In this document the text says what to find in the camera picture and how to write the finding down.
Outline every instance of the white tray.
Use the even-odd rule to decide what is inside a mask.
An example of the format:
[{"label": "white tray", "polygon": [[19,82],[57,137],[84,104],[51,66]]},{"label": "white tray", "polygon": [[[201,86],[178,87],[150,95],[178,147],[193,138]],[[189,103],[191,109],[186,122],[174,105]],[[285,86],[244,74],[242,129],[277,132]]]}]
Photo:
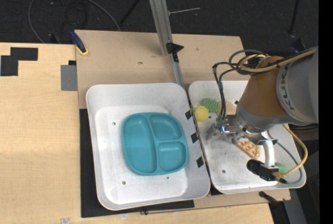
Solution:
[{"label": "white tray", "polygon": [[[110,210],[192,200],[207,195],[210,178],[205,164],[198,167],[203,153],[193,117],[186,117],[188,98],[175,83],[95,85],[86,95],[94,154],[97,196]],[[126,163],[121,141],[123,120],[135,113],[161,112],[181,124],[188,147],[188,162],[178,172],[141,176]]]},{"label": "white tray", "polygon": [[[232,104],[239,101],[246,84],[247,81],[224,81],[223,91],[225,100]],[[197,81],[192,83],[189,87],[189,98],[193,108],[200,105],[204,98],[211,98],[216,101],[221,100],[215,81]],[[231,142],[231,138],[222,135],[216,137],[217,139],[206,141],[207,131],[215,123],[217,114],[210,113],[210,116],[210,119],[205,122],[198,122],[197,125],[212,184],[218,191],[231,194],[270,189],[300,188],[305,184],[306,175],[303,167],[301,167],[301,178],[299,170],[285,178],[290,182],[297,181],[300,178],[300,181],[295,184],[286,185],[276,181],[265,181],[247,169],[246,164],[250,157],[235,146]],[[289,132],[282,125],[276,125],[270,132],[275,139],[278,139],[279,143],[288,149],[297,162],[300,162],[298,151]],[[261,154],[258,160],[265,162],[264,149],[262,146],[260,148]],[[277,144],[274,145],[274,151],[276,161],[284,164],[287,170],[296,165],[292,158]]]}]

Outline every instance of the wooden table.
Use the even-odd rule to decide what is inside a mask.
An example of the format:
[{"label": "wooden table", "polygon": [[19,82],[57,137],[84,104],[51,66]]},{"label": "wooden table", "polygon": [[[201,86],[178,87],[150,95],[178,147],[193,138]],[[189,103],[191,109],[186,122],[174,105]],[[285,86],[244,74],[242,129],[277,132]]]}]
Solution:
[{"label": "wooden table", "polygon": [[[93,45],[98,45],[98,33],[77,31],[86,46],[94,55]],[[123,33],[121,40],[136,44],[133,34]],[[157,43],[156,34],[135,34],[143,36],[148,42]],[[117,45],[121,37],[112,32],[102,34],[104,39],[113,38],[110,48]],[[177,34],[174,42],[186,44],[187,37]],[[226,44],[238,44],[232,52],[241,46],[239,38],[230,40],[223,37]],[[17,76],[0,76],[0,216],[3,223],[60,223],[61,218],[69,218],[70,223],[123,223],[120,215],[81,218],[80,197],[80,120],[79,108],[84,108],[82,95],[84,88],[82,74],[89,75],[83,68],[83,59],[75,53],[74,45],[52,44],[18,44],[0,43],[0,55],[10,55],[11,47],[38,48],[37,61],[18,61]],[[117,49],[113,54],[125,51]],[[158,50],[150,53],[148,60],[162,59],[152,57]],[[186,67],[186,58],[179,54],[182,69]],[[78,62],[79,91],[62,91],[60,66],[69,60]],[[145,59],[137,60],[138,55],[128,57],[126,67],[128,74],[136,78],[136,72],[130,70],[133,65],[147,65]],[[184,69],[184,80],[193,80],[195,73]],[[125,81],[124,71],[121,79]],[[169,80],[170,77],[157,76]],[[277,200],[290,199],[288,190],[267,191]],[[195,209],[175,212],[155,212],[147,216],[140,213],[127,215],[126,223],[273,223],[268,203],[258,193],[237,195],[207,196],[195,200]]]}]

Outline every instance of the yellow cable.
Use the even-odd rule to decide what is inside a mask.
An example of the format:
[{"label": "yellow cable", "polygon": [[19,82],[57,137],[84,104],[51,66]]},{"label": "yellow cable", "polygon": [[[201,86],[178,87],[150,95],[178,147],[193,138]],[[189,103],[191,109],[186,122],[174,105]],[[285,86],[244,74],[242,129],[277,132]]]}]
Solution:
[{"label": "yellow cable", "polygon": [[289,58],[289,59],[287,59],[287,60],[281,61],[281,62],[278,63],[278,64],[271,65],[271,66],[268,66],[268,67],[263,67],[263,68],[248,68],[248,67],[246,67],[246,66],[244,65],[244,63],[245,63],[246,61],[248,61],[248,60],[254,58],[255,56],[257,56],[257,55],[250,55],[250,56],[248,56],[248,57],[242,59],[242,60],[240,61],[239,66],[240,66],[243,70],[248,71],[248,72],[266,72],[266,71],[270,71],[270,70],[272,70],[272,69],[275,69],[275,68],[278,68],[278,67],[284,66],[284,65],[286,65],[286,64],[288,64],[288,63],[290,63],[290,62],[296,61],[296,60],[301,59],[301,58],[303,58],[303,57],[306,57],[306,56],[312,55],[312,54],[315,53],[316,50],[317,50],[317,48],[312,49],[312,50],[309,50],[309,51],[307,51],[307,52],[305,52],[305,53],[302,53],[302,54],[299,54],[299,55],[297,55],[297,56],[291,57],[291,58]]},{"label": "yellow cable", "polygon": [[283,124],[283,127],[292,135],[292,137],[301,145],[301,147],[304,150],[304,157],[302,159],[302,161],[295,166],[294,168],[290,169],[289,171],[287,171],[286,173],[279,173],[279,172],[273,172],[272,174],[276,177],[276,179],[280,179],[280,178],[284,178],[285,176],[295,172],[296,170],[298,170],[301,166],[303,166],[303,164],[305,163],[305,161],[308,158],[308,149],[306,149],[305,144],[296,136],[295,133],[293,133],[289,127],[285,124]]}]

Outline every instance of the gray cable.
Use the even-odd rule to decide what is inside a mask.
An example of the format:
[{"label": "gray cable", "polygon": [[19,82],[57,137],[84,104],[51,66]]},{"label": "gray cable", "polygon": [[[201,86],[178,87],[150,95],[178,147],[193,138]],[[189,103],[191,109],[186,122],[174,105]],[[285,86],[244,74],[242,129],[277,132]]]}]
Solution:
[{"label": "gray cable", "polygon": [[[267,133],[269,135],[269,137],[274,140],[274,138],[272,137],[271,133],[269,130],[267,130]],[[280,144],[278,141],[276,142],[277,145],[279,145],[284,151],[286,151],[286,153],[291,157],[291,159],[295,162],[296,165],[298,165],[297,160],[294,158],[294,156],[288,151],[288,149],[286,149],[282,144]],[[296,181],[286,181],[284,184],[296,184],[299,183],[303,177],[303,172],[301,170],[301,168],[299,168],[300,171],[300,178]]]},{"label": "gray cable", "polygon": [[[92,4],[94,4],[95,6],[97,6],[99,9],[101,9],[103,12],[105,12],[111,19],[112,21],[114,22],[114,24],[116,24],[117,28],[118,28],[118,31],[121,31],[118,23],[116,22],[116,20],[113,18],[112,15],[110,15],[103,7],[101,7],[99,4],[97,4],[96,2],[94,2],[93,0],[87,0],[89,2],[91,2]],[[37,38],[42,42],[42,43],[45,43],[42,38],[40,38],[37,34],[37,32],[35,31],[35,29],[32,27],[32,23],[31,23],[31,18],[30,18],[30,10],[31,10],[31,6],[32,4],[35,2],[35,0],[31,0],[30,2],[30,5],[29,5],[29,8],[28,8],[28,21],[29,21],[29,25],[30,25],[30,28],[32,29],[33,33],[37,36]]]}]

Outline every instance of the blue clamp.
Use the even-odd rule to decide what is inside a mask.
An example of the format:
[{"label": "blue clamp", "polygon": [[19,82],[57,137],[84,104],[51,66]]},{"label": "blue clamp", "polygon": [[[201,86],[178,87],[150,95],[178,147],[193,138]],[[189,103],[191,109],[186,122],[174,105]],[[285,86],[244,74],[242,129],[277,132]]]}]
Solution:
[{"label": "blue clamp", "polygon": [[70,31],[69,32],[69,36],[70,36],[70,38],[72,38],[73,42],[75,43],[76,50],[81,55],[87,55],[89,53],[88,49],[84,46],[84,44],[81,41],[80,37],[74,31]]}]

